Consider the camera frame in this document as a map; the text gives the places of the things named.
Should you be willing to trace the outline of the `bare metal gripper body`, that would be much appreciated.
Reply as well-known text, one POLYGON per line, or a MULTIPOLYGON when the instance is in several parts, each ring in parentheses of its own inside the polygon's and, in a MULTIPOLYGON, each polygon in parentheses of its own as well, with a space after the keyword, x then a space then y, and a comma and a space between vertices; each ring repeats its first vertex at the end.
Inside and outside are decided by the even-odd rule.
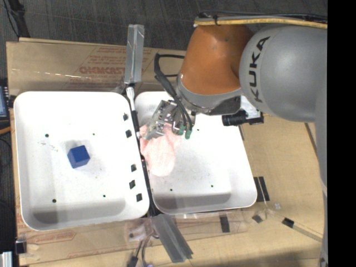
POLYGON ((172 130, 192 130, 194 122, 181 103, 161 100, 152 115, 151 128, 163 130, 168 125, 172 130))

